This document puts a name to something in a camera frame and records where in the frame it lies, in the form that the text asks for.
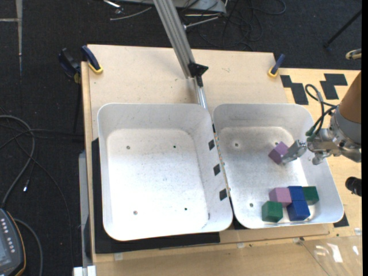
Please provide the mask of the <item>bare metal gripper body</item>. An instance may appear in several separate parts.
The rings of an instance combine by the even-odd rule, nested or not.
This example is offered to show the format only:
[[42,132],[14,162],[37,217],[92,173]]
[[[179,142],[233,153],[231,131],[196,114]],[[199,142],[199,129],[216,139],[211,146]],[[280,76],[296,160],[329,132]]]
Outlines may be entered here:
[[346,135],[340,129],[322,129],[318,135],[308,138],[308,149],[315,153],[330,156],[344,156],[353,162],[361,162],[361,134]]

